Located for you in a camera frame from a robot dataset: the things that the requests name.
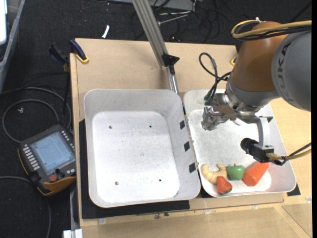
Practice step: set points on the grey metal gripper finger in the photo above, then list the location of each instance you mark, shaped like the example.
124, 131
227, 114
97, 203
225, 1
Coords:
206, 121
216, 121

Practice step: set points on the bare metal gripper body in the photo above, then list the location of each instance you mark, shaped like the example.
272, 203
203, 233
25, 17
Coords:
227, 109

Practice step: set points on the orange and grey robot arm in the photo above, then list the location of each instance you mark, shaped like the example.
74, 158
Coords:
267, 58

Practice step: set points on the white plastic tray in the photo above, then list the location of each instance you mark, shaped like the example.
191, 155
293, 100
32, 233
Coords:
223, 145
133, 155

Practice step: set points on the cream toy croissant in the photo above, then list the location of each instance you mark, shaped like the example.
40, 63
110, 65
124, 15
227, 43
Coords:
213, 175

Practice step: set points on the green toy bell pepper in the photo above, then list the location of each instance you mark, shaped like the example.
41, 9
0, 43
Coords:
235, 172

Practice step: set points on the orange toy carrot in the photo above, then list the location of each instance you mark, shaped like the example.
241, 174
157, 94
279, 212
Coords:
255, 173

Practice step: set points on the red toy strawberry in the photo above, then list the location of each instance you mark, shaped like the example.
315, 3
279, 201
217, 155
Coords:
223, 186

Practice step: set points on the clear plastic storage bin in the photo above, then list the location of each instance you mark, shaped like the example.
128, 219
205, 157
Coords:
11, 41

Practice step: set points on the black cylinder on white bracket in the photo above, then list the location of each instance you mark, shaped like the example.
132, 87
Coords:
257, 150

